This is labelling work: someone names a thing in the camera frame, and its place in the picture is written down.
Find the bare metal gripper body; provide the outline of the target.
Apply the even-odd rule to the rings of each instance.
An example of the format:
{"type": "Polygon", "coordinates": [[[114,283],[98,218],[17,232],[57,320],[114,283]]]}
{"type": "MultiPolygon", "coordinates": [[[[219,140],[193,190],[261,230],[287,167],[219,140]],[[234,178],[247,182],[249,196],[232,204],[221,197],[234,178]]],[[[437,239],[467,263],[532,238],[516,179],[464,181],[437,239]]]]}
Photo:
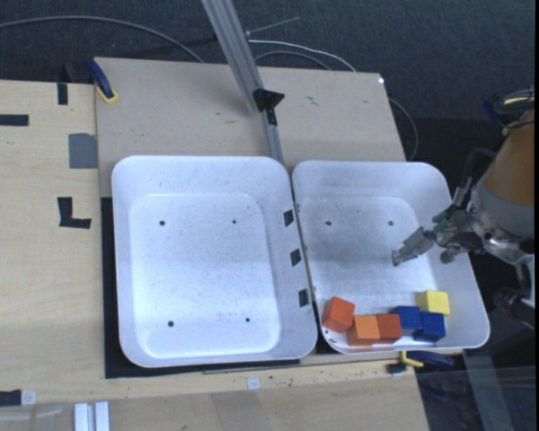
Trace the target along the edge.
{"type": "Polygon", "coordinates": [[[492,217],[474,210],[448,208],[434,217],[435,243],[444,249],[459,244],[477,254],[489,253],[510,265],[523,265],[535,257],[535,240],[499,227],[492,217]]]}

